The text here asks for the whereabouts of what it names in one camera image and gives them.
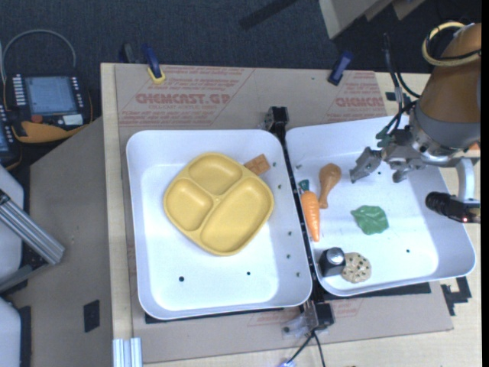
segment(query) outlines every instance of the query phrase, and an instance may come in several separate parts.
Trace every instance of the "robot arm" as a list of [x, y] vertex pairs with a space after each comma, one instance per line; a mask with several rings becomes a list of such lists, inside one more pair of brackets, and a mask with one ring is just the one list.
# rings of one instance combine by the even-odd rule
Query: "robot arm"
[[[447, 28], [457, 31], [443, 55], [436, 59], [430, 55], [429, 42]], [[426, 38], [422, 52], [435, 65], [423, 94], [416, 102], [400, 108], [390, 124], [377, 134], [381, 140], [379, 150], [365, 148], [350, 170], [351, 182], [372, 173], [382, 161], [395, 170], [396, 183], [426, 165], [456, 167], [458, 195], [433, 192], [427, 196], [426, 205], [460, 222], [480, 222], [480, 203], [471, 198], [472, 160], [458, 155], [481, 140], [481, 24], [449, 22], [438, 26]], [[404, 112], [410, 115], [409, 123], [398, 128]]]

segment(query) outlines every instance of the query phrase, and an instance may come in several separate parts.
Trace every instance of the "orange toy carrot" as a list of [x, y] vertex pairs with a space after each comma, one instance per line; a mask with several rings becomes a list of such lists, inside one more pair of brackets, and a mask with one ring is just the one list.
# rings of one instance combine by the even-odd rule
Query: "orange toy carrot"
[[303, 208], [304, 219], [307, 229], [314, 242], [319, 242], [319, 201], [317, 195], [309, 190], [309, 181], [299, 182], [303, 193], [300, 196], [300, 203]]

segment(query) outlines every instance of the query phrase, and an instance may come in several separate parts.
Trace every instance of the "white tray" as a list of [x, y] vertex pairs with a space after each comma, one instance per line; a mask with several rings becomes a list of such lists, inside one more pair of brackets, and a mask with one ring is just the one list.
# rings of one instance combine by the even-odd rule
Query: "white tray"
[[[319, 195], [319, 170], [327, 163], [342, 169], [329, 194], [329, 208], [320, 210], [321, 239], [310, 242], [321, 285], [329, 293], [348, 297], [385, 288], [453, 278], [469, 273], [475, 253], [465, 227], [426, 208], [429, 192], [448, 192], [437, 167], [408, 174], [401, 183], [383, 162], [370, 176], [351, 183], [349, 171], [365, 147], [377, 149], [375, 135], [389, 118], [367, 119], [291, 129], [286, 136], [296, 182], [308, 179]], [[389, 228], [365, 235], [350, 211], [362, 205], [380, 206]], [[371, 262], [369, 280], [352, 284], [341, 276], [324, 278], [321, 253], [331, 247], [358, 252]]]
[[[163, 196], [193, 158], [220, 152], [245, 163], [264, 154], [274, 210], [238, 254], [202, 250], [170, 222]], [[142, 131], [126, 147], [134, 220], [138, 296], [160, 320], [291, 307], [312, 290], [309, 263], [280, 142], [255, 130]]]

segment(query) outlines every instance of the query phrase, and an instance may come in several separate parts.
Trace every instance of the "yellow bowl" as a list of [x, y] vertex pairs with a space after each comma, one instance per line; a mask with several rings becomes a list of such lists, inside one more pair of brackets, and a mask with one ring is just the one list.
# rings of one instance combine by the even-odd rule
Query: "yellow bowl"
[[274, 196], [259, 176], [234, 159], [207, 152], [170, 183], [164, 210], [189, 239], [215, 255], [240, 252], [266, 223]]

